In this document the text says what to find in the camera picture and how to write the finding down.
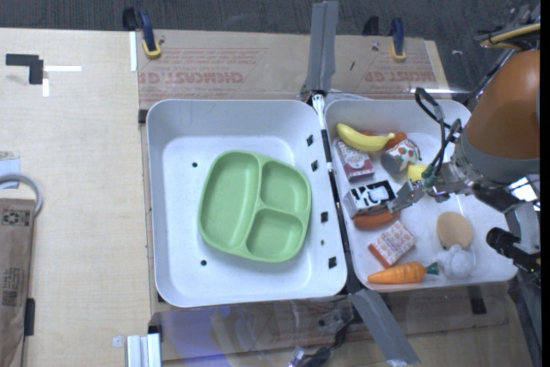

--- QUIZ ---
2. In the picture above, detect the white plastic tray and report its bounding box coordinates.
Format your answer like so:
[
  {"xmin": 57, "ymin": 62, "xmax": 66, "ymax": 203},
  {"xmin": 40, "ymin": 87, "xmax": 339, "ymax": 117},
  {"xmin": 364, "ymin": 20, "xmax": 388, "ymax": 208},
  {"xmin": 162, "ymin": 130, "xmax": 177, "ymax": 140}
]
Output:
[
  {"xmin": 322, "ymin": 98, "xmax": 519, "ymax": 293},
  {"xmin": 145, "ymin": 98, "xmax": 349, "ymax": 309}
]

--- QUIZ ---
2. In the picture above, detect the yellow banana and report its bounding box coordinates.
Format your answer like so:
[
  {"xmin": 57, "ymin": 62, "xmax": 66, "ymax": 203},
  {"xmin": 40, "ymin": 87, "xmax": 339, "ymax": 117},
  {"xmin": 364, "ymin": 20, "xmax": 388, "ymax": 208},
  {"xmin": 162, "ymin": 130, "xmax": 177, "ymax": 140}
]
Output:
[{"xmin": 335, "ymin": 122, "xmax": 397, "ymax": 153}]

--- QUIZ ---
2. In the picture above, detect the green divided plate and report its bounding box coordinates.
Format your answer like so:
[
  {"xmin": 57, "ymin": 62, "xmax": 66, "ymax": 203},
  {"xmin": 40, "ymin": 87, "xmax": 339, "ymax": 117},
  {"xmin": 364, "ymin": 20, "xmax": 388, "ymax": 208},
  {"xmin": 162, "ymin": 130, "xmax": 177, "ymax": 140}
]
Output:
[{"xmin": 197, "ymin": 149, "xmax": 313, "ymax": 265}]

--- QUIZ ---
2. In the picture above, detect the red and white carton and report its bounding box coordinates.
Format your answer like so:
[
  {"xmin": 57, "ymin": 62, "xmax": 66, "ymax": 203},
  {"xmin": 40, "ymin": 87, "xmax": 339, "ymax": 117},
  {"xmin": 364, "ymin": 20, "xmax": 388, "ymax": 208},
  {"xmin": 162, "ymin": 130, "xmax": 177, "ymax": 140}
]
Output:
[{"xmin": 334, "ymin": 139, "xmax": 376, "ymax": 182}]

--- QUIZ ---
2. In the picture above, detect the brown cardboard board red print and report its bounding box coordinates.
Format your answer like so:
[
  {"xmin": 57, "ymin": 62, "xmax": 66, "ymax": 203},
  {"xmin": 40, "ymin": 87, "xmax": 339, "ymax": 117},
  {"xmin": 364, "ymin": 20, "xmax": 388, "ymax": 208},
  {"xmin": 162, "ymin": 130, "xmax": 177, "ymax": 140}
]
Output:
[{"xmin": 137, "ymin": 28, "xmax": 510, "ymax": 362}]

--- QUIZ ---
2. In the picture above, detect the orange and white packet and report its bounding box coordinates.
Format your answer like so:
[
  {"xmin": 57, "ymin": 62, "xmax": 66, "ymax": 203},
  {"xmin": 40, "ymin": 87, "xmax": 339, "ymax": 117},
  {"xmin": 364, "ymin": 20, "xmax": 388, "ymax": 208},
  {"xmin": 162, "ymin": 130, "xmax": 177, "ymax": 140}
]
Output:
[{"xmin": 367, "ymin": 219, "xmax": 419, "ymax": 269}]

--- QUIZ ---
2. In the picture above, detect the yellow lemon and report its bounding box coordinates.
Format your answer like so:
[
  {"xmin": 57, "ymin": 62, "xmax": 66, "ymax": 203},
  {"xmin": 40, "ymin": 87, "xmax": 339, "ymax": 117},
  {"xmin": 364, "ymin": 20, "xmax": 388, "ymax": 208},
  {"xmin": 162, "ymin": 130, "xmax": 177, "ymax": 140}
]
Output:
[{"xmin": 406, "ymin": 162, "xmax": 429, "ymax": 183}]

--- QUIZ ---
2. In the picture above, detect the brown paper bag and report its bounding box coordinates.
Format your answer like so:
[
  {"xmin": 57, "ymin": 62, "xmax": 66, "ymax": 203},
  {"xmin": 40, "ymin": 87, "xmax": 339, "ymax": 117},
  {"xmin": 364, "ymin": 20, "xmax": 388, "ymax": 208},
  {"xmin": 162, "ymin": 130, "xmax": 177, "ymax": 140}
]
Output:
[{"xmin": 0, "ymin": 197, "xmax": 37, "ymax": 367}]

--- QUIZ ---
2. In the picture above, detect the black block with thin wires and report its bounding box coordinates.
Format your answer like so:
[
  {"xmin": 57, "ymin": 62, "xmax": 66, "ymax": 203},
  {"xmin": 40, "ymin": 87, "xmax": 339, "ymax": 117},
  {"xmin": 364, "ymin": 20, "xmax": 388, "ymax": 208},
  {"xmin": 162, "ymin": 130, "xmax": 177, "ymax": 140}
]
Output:
[{"xmin": 288, "ymin": 344, "xmax": 334, "ymax": 367}]

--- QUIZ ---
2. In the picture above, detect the beige bread roll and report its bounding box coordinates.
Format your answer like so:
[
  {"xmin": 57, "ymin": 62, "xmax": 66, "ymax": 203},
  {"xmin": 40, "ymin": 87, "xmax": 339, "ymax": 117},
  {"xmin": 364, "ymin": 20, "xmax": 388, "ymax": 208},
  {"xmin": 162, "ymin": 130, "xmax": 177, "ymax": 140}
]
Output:
[{"xmin": 435, "ymin": 211, "xmax": 475, "ymax": 251}]

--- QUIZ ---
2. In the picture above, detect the black cylinder on white bracket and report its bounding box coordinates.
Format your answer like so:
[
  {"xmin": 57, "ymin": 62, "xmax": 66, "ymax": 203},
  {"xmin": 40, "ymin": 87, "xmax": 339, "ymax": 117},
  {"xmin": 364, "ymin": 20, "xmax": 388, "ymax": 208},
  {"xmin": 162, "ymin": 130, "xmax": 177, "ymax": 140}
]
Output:
[{"xmin": 486, "ymin": 184, "xmax": 541, "ymax": 272}]

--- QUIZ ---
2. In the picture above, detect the thin black and white rod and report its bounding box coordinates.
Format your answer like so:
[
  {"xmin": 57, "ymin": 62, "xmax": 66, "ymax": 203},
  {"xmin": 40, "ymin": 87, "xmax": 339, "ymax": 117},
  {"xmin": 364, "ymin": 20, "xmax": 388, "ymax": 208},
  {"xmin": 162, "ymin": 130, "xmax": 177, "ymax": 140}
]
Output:
[{"xmin": 312, "ymin": 92, "xmax": 350, "ymax": 257}]

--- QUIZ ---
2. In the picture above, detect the black and white carton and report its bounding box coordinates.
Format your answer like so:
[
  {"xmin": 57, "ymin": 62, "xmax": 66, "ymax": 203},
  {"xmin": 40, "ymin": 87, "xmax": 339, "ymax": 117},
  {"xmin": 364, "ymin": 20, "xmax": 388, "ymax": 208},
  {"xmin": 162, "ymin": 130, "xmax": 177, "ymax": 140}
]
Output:
[{"xmin": 343, "ymin": 180, "xmax": 398, "ymax": 220}]

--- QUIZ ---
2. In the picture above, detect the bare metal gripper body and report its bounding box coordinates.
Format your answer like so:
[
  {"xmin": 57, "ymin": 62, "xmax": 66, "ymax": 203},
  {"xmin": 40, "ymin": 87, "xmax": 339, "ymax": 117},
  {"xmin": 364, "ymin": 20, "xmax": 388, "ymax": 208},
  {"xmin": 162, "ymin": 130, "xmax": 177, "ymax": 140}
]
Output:
[{"xmin": 428, "ymin": 161, "xmax": 479, "ymax": 204}]

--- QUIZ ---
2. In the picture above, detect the orange carrot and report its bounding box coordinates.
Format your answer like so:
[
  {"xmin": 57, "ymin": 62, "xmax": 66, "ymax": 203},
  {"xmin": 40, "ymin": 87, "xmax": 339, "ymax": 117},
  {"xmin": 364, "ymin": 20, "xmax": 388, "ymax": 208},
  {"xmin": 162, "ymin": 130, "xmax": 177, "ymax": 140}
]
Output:
[{"xmin": 367, "ymin": 260, "xmax": 441, "ymax": 285}]

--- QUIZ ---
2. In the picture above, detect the white can with orange print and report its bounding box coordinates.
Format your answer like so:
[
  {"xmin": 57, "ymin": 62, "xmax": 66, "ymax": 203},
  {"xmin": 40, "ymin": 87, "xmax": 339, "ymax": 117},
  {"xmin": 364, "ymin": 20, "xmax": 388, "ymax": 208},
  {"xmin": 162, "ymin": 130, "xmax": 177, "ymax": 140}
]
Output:
[{"xmin": 380, "ymin": 138, "xmax": 422, "ymax": 176}]

